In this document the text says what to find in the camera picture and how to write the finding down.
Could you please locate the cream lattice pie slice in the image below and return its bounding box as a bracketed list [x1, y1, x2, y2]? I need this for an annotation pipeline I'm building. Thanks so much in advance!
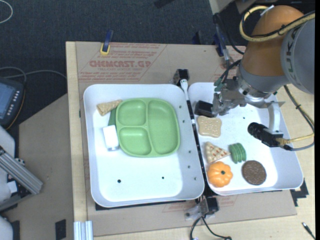
[204, 141, 232, 164]

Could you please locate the green ribbed vegetable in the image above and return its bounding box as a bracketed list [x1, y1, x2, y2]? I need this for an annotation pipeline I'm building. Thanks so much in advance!
[228, 142, 248, 164]

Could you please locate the brown cardboard board red print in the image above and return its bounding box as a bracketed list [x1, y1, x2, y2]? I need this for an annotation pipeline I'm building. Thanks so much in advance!
[74, 41, 298, 237]

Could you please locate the orange pumpkin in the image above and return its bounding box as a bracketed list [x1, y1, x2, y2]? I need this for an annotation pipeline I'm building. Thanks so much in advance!
[206, 161, 234, 188]

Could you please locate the thin black and white rod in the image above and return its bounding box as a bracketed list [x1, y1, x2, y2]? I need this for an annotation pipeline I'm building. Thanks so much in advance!
[180, 79, 209, 198]

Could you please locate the brown round biscuit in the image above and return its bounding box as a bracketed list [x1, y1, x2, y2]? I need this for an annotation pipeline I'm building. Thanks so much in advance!
[241, 160, 268, 186]

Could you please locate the white plastic bottle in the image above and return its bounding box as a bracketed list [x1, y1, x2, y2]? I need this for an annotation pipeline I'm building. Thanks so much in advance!
[102, 124, 120, 152]

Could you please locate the beige square cracker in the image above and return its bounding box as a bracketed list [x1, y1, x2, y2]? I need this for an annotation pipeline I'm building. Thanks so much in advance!
[196, 115, 223, 138]

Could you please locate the white plastic tray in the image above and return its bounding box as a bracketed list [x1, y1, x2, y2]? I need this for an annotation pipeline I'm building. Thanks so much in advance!
[82, 83, 206, 208]
[187, 81, 304, 196]

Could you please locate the black cylinder on white bracket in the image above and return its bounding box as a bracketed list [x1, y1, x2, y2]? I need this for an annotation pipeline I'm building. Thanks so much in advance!
[247, 101, 286, 149]

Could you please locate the green divided plate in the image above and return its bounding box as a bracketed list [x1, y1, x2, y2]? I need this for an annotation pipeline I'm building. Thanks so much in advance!
[114, 97, 181, 158]

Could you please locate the tan waffle wedge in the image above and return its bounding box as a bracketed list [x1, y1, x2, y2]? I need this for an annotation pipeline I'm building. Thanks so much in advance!
[96, 99, 124, 117]

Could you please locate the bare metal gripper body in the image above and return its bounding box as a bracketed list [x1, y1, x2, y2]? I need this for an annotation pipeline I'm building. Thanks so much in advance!
[217, 78, 278, 110]

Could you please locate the black block with thin wires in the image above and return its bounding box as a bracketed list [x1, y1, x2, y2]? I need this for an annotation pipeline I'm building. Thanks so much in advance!
[184, 196, 221, 221]
[172, 68, 191, 85]

